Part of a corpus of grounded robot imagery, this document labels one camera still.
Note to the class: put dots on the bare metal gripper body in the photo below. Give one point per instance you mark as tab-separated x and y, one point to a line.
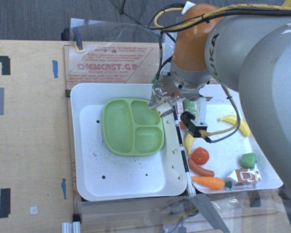
168	87

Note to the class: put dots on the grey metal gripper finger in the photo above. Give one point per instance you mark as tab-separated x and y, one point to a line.
167	113
155	101

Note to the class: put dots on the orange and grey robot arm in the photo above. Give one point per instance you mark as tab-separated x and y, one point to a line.
257	69

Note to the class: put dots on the red and white packet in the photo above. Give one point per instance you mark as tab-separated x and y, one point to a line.
179	108

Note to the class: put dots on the green can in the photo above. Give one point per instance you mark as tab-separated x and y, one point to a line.
190	107

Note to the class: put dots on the yellow banana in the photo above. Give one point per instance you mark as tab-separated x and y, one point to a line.
232	120
189	142

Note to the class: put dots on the thin black and white rod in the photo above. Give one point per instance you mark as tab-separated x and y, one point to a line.
183	152

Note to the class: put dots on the green divided plate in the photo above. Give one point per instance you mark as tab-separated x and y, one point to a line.
118	127

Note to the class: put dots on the red tomato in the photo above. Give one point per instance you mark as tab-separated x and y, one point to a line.
200	156

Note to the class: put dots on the brown cardboard board, red print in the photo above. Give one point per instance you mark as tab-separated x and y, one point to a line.
111	64

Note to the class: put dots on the orange-red sausage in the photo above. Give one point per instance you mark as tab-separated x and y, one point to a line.
200	170

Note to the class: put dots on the white plastic tray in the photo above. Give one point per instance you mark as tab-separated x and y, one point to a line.
225	152
125	173

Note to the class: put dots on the orange carrot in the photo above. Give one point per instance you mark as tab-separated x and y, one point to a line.
208	182

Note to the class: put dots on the green pepper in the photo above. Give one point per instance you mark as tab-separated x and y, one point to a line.
248	160

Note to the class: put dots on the white and brown carton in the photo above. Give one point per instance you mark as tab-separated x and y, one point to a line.
246	176

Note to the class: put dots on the black cylinder on white bracket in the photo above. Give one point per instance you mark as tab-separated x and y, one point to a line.
193	127

